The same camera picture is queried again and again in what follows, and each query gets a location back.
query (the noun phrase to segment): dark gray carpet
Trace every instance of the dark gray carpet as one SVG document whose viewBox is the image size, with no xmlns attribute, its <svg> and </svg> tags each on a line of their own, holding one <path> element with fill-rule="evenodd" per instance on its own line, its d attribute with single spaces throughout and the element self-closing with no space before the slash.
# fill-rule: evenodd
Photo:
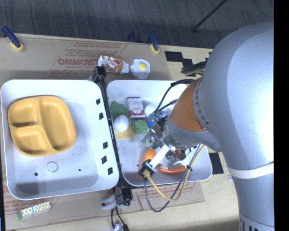
<svg viewBox="0 0 289 231">
<path fill-rule="evenodd" d="M 155 30 L 160 44 L 214 48 L 229 33 L 274 20 L 274 0 L 229 0 L 196 33 L 221 0 L 0 0 L 2 26 L 14 32 L 127 41 Z"/>
</svg>

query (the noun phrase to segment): black pole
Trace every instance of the black pole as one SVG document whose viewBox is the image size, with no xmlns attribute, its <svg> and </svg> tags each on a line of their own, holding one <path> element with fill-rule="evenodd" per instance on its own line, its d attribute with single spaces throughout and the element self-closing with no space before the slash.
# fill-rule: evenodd
<svg viewBox="0 0 289 231">
<path fill-rule="evenodd" d="M 192 31 L 195 32 L 197 28 L 204 23 L 215 11 L 219 9 L 227 0 L 222 0 L 206 17 L 204 17 L 195 27 L 192 28 Z"/>
</svg>

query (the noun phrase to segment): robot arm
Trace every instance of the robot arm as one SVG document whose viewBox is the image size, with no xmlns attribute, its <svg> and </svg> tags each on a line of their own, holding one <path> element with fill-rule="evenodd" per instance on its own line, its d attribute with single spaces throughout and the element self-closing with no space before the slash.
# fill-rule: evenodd
<svg viewBox="0 0 289 231">
<path fill-rule="evenodd" d="M 224 154 L 238 196 L 240 230 L 275 229 L 273 47 L 273 23 L 224 38 L 204 77 L 188 86 L 167 121 L 178 143 L 203 143 Z"/>
</svg>

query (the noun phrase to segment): toy sink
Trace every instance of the toy sink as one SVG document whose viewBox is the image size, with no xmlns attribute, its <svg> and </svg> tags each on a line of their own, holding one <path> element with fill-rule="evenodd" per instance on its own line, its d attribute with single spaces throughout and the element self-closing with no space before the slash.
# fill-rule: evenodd
<svg viewBox="0 0 289 231">
<path fill-rule="evenodd" d="M 27 156 L 46 156 L 71 148 L 76 141 L 73 118 L 56 96 L 35 96 L 14 102 L 8 122 L 15 147 Z"/>
<path fill-rule="evenodd" d="M 102 94 L 95 83 L 88 80 L 10 80 L 1 87 L 0 95 L 7 186 L 14 197 L 38 199 L 111 189 L 117 184 L 117 161 Z M 38 155 L 27 150 L 29 156 L 25 155 L 23 152 L 30 144 L 26 136 L 33 133 L 39 139 L 45 129 L 45 134 L 55 133 L 48 131 L 53 128 L 49 123 L 54 117 L 47 121 L 43 112 L 56 109 L 56 119 L 66 114 L 61 101 L 55 101 L 53 97 L 62 100 L 70 111 L 75 142 L 67 119 L 63 121 L 65 128 L 62 129 L 71 133 L 64 137 L 64 142 L 57 141 L 57 136 L 47 137 L 37 142 L 38 146 L 47 149 L 39 150 Z M 15 129 L 16 144 L 22 145 L 22 152 L 17 149 L 10 133 L 9 109 L 10 115 L 15 112 L 10 123 L 12 131 Z M 25 109 L 29 109 L 30 120 L 21 118 Z"/>
<path fill-rule="evenodd" d="M 171 83 L 114 80 L 106 88 L 109 107 L 113 101 L 126 104 L 127 97 L 140 97 L 144 108 L 151 103 L 158 105 Z M 185 88 L 186 85 L 172 88 L 163 105 L 177 99 Z M 45 98 L 46 103 L 58 114 L 49 120 L 43 118 L 49 112 L 44 108 Z M 73 120 L 75 142 L 72 123 L 68 118 L 62 118 L 68 117 L 68 112 L 63 111 L 61 101 L 66 104 Z M 173 105 L 169 106 L 165 112 L 170 113 L 172 108 Z M 29 120 L 21 118 L 24 109 L 30 111 Z M 14 112 L 12 118 L 9 117 L 9 110 L 12 115 Z M 136 134 L 132 139 L 123 140 L 116 138 L 120 160 L 117 162 L 103 96 L 95 83 L 88 80 L 10 80 L 1 87 L 1 111 L 7 186 L 14 197 L 29 200 L 111 189 L 119 180 L 118 165 L 127 183 L 135 187 L 144 185 L 137 173 L 146 152 L 139 146 L 144 135 Z M 52 122 L 57 118 L 63 120 L 65 131 L 71 132 L 64 133 L 63 142 L 49 135 L 57 131 L 52 127 Z M 42 131 L 32 132 L 33 127 L 39 127 Z M 13 141 L 13 132 L 17 131 L 20 131 L 20 135 L 16 135 Z M 26 136 L 32 133 L 38 139 L 43 136 L 41 134 L 46 136 L 44 142 L 37 144 L 41 150 L 26 150 L 31 147 L 31 140 L 26 139 Z M 211 174 L 210 157 L 205 149 L 195 161 L 188 181 L 206 180 Z M 178 183 L 181 177 L 156 172 L 152 178 L 156 184 L 173 184 Z"/>
</svg>

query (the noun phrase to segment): drain hole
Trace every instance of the drain hole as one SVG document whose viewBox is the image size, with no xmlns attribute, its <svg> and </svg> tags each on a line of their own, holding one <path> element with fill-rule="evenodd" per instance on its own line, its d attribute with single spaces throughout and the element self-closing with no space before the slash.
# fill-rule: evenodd
<svg viewBox="0 0 289 231">
<path fill-rule="evenodd" d="M 104 164 L 105 162 L 107 162 L 107 157 L 106 156 L 102 157 L 102 164 Z"/>
<path fill-rule="evenodd" d="M 114 171 L 113 171 L 112 168 L 110 167 L 110 168 L 108 169 L 108 175 L 111 175 L 113 172 L 114 172 Z"/>
</svg>

